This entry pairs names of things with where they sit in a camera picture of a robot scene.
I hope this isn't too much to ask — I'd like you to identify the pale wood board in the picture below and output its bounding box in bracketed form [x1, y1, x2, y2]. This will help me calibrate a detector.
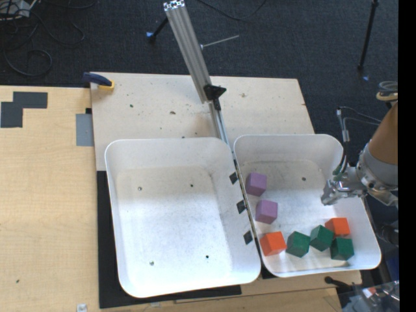
[90, 72, 363, 304]

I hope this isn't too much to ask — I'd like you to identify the purple cube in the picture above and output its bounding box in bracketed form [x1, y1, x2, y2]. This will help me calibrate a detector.
[244, 171, 268, 198]
[254, 199, 280, 226]

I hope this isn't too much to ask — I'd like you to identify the black cylinder on white bracket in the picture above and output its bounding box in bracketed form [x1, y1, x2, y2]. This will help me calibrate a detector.
[376, 222, 399, 246]

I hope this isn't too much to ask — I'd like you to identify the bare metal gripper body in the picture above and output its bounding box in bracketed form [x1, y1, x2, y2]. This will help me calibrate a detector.
[333, 164, 399, 207]

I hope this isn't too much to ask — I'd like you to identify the green cube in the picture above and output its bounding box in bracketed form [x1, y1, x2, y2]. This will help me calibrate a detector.
[330, 236, 356, 261]
[309, 224, 335, 253]
[285, 230, 311, 259]

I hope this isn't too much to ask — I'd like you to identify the orange cube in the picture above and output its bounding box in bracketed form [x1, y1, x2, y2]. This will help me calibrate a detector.
[324, 216, 352, 238]
[259, 231, 288, 257]

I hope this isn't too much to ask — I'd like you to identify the white plastic tray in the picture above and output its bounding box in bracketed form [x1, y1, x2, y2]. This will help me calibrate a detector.
[233, 133, 382, 278]
[104, 136, 263, 299]

